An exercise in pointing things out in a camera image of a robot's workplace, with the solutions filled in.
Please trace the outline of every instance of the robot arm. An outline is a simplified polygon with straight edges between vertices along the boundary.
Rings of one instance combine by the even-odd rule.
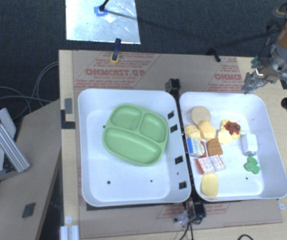
[[[244,94],[254,93],[257,88],[265,86],[267,83],[287,83],[287,12],[282,12],[287,8],[287,3],[274,10],[273,14],[285,19],[278,39],[271,47],[268,57],[255,57],[252,60],[254,72],[247,73],[242,92]],[[287,98],[281,105],[287,109]]]

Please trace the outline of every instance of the white tray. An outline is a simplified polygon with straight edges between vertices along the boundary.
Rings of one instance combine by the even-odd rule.
[[[225,170],[216,172],[218,195],[209,197],[201,192],[202,174],[196,158],[190,157],[197,193],[210,202],[249,199],[283,198],[287,195],[287,176],[276,144],[264,102],[252,94],[186,92],[180,97],[183,124],[193,124],[191,110],[206,107],[211,114],[211,124],[220,129],[222,120],[232,120],[241,126],[241,133],[256,135],[258,151],[254,158],[260,167],[259,174],[246,171],[247,156],[243,154],[241,140],[221,145],[220,156]]]
[[[104,125],[115,107],[128,103],[162,116],[169,128],[160,161],[139,166],[110,154],[103,145]],[[191,185],[174,98],[165,91],[87,89],[78,97],[81,149],[81,188],[95,207],[180,203],[188,199]],[[175,163],[175,158],[182,162]]]

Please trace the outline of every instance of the red jam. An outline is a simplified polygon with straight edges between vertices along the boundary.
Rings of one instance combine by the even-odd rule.
[[[229,131],[230,135],[233,135],[234,133],[238,135],[240,133],[240,125],[236,122],[228,121],[224,127]]]

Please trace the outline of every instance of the white bottle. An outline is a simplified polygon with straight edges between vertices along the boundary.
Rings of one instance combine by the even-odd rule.
[[[248,156],[255,156],[258,150],[257,138],[255,134],[246,133],[240,136],[242,151]]]

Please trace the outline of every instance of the green plate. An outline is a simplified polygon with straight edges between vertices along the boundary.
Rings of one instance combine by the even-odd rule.
[[[132,104],[117,106],[103,130],[103,145],[113,155],[141,166],[162,157],[168,124],[160,115]]]

